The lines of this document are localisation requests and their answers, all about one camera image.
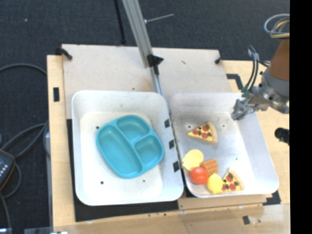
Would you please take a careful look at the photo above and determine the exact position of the thin black and white rod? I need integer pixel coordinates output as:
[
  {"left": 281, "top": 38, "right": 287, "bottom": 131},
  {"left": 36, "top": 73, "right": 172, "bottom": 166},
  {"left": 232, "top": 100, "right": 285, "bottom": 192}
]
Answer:
[{"left": 151, "top": 66, "right": 185, "bottom": 177}]

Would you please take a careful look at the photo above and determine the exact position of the pale flat board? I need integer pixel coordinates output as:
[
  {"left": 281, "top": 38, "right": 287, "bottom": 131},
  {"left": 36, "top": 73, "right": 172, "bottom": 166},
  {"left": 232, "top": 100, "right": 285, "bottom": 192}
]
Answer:
[{"left": 60, "top": 43, "right": 267, "bottom": 211}]

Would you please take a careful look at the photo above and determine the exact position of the pale yellow round slice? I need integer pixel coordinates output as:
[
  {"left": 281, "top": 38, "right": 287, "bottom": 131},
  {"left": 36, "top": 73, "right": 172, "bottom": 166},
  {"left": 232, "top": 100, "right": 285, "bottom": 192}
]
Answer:
[{"left": 182, "top": 149, "right": 205, "bottom": 172}]

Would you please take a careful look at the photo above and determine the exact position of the toy pizza slice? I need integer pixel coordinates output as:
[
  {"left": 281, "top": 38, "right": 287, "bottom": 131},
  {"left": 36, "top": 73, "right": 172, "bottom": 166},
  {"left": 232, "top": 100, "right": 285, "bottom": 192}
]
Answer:
[
  {"left": 220, "top": 169, "right": 245, "bottom": 193},
  {"left": 187, "top": 121, "right": 218, "bottom": 144}
]

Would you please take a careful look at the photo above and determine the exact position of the red toy tomato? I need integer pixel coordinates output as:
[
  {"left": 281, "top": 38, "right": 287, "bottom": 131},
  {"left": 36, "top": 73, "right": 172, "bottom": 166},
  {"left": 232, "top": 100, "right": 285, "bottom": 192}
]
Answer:
[{"left": 190, "top": 167, "right": 210, "bottom": 186}]

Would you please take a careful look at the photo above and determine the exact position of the brown toy waffle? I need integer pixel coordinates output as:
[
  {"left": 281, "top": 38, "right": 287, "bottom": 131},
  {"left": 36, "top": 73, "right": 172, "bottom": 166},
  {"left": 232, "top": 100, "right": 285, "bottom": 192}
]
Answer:
[{"left": 200, "top": 158, "right": 219, "bottom": 176}]

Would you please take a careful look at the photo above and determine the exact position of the blue divided plate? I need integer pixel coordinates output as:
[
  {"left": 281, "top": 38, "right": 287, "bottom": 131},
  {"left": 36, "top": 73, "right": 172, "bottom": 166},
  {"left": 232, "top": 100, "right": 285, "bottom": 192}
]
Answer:
[{"left": 95, "top": 114, "right": 165, "bottom": 179}]

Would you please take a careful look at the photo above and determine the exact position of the yellow toy lemon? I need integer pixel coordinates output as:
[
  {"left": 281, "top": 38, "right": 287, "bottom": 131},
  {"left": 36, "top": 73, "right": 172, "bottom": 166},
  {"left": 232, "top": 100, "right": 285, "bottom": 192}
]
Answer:
[{"left": 207, "top": 173, "right": 224, "bottom": 195}]

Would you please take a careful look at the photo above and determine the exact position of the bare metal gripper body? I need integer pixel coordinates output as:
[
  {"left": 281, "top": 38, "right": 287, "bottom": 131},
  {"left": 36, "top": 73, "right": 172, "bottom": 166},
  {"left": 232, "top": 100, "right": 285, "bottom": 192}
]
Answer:
[{"left": 244, "top": 83, "right": 290, "bottom": 115}]

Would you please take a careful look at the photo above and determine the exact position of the white plastic tray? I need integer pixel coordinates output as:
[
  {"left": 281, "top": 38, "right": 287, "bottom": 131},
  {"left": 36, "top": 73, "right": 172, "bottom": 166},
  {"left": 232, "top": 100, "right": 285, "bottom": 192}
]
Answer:
[
  {"left": 168, "top": 92, "right": 280, "bottom": 199},
  {"left": 71, "top": 89, "right": 185, "bottom": 207}
]

